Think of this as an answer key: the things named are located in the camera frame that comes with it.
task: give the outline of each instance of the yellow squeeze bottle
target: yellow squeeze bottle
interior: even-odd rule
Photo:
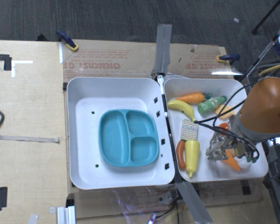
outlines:
[[[194,172],[197,171],[200,144],[196,140],[188,140],[185,143],[186,154],[186,170],[192,178]]]

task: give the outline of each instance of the green bottle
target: green bottle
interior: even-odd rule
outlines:
[[[217,109],[226,100],[227,100],[227,98],[225,95],[223,95],[219,98],[210,98],[210,99],[198,104],[198,106],[197,106],[198,112],[201,115],[206,114],[209,111],[213,111],[213,110]]]

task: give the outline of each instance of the blue divided plate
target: blue divided plate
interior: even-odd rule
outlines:
[[[154,120],[138,110],[110,110],[99,122],[99,146],[105,161],[113,166],[150,164],[159,154]]]

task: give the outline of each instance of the yellow cable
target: yellow cable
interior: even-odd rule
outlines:
[[[265,70],[263,70],[262,72],[260,72],[259,76],[263,76],[264,74],[266,74],[266,73],[268,73],[268,72],[270,72],[270,71],[272,71],[272,70],[279,69],[279,68],[280,68],[280,65],[275,65],[275,66],[273,66],[273,67],[270,67],[270,68],[265,69]]]

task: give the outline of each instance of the toy banana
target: toy banana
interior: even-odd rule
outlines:
[[[183,111],[190,119],[194,122],[196,119],[194,117],[194,110],[192,106],[187,104],[184,101],[174,99],[167,103],[169,109],[180,110]]]

